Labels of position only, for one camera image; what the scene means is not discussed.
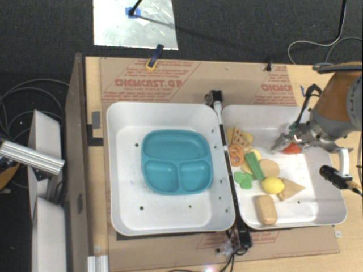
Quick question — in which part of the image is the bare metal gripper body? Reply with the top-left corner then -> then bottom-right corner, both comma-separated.
285,122 -> 339,153

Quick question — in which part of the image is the red tomato slice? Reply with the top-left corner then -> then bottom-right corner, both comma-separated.
281,142 -> 302,155

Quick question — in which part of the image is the round tan biscuit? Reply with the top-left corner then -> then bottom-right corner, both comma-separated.
259,158 -> 281,179

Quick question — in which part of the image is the yellow potato chip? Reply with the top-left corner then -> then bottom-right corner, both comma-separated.
240,131 -> 254,146

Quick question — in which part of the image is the green celery stick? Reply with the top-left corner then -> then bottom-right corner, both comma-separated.
244,151 -> 265,181

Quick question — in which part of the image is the orange pizza slice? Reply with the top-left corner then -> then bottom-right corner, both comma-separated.
231,126 -> 248,147

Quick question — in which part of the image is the yellow lemon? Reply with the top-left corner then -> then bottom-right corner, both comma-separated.
261,176 -> 285,196

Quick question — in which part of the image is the tan triangular bread wedge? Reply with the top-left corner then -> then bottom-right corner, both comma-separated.
277,177 -> 306,202

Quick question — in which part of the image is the orange pretzel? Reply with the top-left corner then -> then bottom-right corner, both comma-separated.
228,143 -> 245,167

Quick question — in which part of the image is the green lettuce leaf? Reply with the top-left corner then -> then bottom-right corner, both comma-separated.
233,171 -> 255,190

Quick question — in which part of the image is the thin black and white rod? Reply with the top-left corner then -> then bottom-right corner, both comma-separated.
214,100 -> 247,232

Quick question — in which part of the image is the white plastic tray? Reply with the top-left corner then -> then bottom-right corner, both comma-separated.
221,104 -> 348,231
105,101 -> 237,237

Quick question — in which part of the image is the tan bread loaf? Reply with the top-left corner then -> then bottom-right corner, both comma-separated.
254,194 -> 278,226

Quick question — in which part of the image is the teal divided plate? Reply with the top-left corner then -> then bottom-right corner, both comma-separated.
140,129 -> 214,196

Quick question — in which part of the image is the brown cardboard board red print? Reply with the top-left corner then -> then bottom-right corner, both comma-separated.
99,57 -> 341,272

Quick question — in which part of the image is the black cylinder on white bracket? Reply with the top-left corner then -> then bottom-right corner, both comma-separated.
319,147 -> 354,190

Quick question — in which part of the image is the black block with thin wires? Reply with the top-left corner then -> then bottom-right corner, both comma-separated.
236,222 -> 254,250
205,90 -> 225,108

